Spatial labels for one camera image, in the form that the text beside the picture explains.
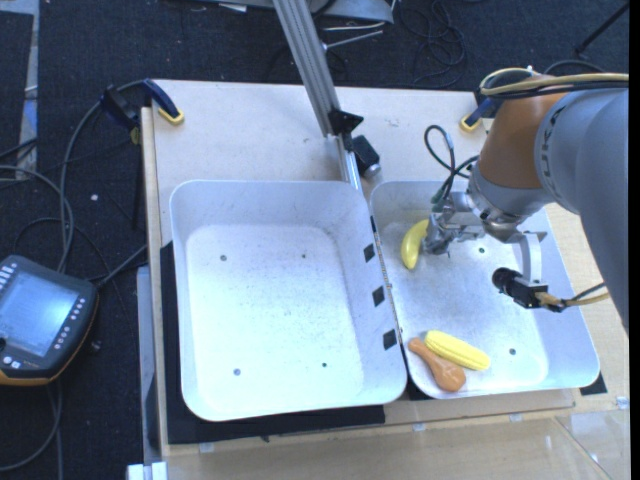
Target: corn cob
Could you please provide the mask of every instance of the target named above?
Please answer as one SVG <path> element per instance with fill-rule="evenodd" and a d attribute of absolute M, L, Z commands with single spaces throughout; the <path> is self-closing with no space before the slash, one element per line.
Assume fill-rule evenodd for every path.
<path fill-rule="evenodd" d="M 482 350 L 442 331 L 429 331 L 424 344 L 440 357 L 471 370 L 486 370 L 491 364 Z"/>

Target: black carpet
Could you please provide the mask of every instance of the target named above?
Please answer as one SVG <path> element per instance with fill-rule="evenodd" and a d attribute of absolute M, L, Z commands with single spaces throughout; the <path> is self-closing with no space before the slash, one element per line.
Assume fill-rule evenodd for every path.
<path fill-rule="evenodd" d="M 0 154 L 20 138 L 32 25 L 30 14 L 0 11 Z"/>
<path fill-rule="evenodd" d="M 40 0 L 39 146 L 41 172 L 59 181 L 74 128 L 110 84 L 142 78 L 298 83 L 274 11 L 238 13 L 216 4 L 161 0 Z M 330 49 L 335 83 L 470 91 L 488 73 L 532 65 L 542 71 L 575 59 L 574 48 L 625 0 L 402 0 L 395 24 L 374 38 Z M 346 20 L 319 17 L 320 29 Z M 321 31 L 333 42 L 366 31 Z M 584 51 L 607 71 L 629 70 L 629 13 Z M 578 66 L 562 69 L 582 69 Z M 6 73 L 0 74 L 2 84 Z M 135 105 L 136 89 L 124 91 Z M 68 271 L 104 275 L 145 243 L 144 219 L 132 222 L 139 148 L 105 116 L 88 120 L 69 165 L 67 196 L 81 233 Z M 14 250 L 55 266 L 60 256 L 57 198 L 37 182 L 0 190 L 3 239 Z M 14 240 L 21 236 L 14 247 Z M 135 269 L 101 294 L 94 341 L 62 378 L 65 478 L 124 478 L 140 463 L 140 395 Z M 35 451 L 50 428 L 43 389 L 0 390 L 0 467 Z M 55 478 L 56 448 L 1 479 Z"/>

